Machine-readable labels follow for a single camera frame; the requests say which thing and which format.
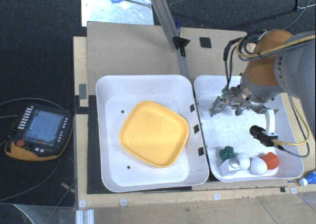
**red button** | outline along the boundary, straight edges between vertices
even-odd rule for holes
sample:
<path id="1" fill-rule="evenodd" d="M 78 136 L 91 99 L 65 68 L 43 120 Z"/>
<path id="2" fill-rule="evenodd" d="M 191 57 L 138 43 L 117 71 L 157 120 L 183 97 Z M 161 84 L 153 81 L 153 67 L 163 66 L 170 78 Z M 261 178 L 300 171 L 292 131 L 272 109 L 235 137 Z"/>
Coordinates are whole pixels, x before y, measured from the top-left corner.
<path id="1" fill-rule="evenodd" d="M 20 148 L 23 148 L 24 145 L 25 145 L 25 141 L 23 141 L 23 140 L 18 140 L 18 141 L 15 142 L 15 145 L 18 146 L 18 147 L 20 147 Z"/>

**yellow tray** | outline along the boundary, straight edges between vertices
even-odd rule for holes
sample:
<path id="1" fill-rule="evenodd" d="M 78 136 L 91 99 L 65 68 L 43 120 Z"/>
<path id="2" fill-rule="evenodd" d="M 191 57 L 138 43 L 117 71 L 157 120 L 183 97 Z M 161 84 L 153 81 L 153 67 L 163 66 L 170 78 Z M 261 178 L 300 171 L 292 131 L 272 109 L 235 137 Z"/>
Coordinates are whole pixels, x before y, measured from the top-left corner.
<path id="1" fill-rule="evenodd" d="M 124 149 L 155 167 L 172 165 L 189 136 L 186 120 L 153 101 L 138 103 L 124 122 L 119 141 Z"/>

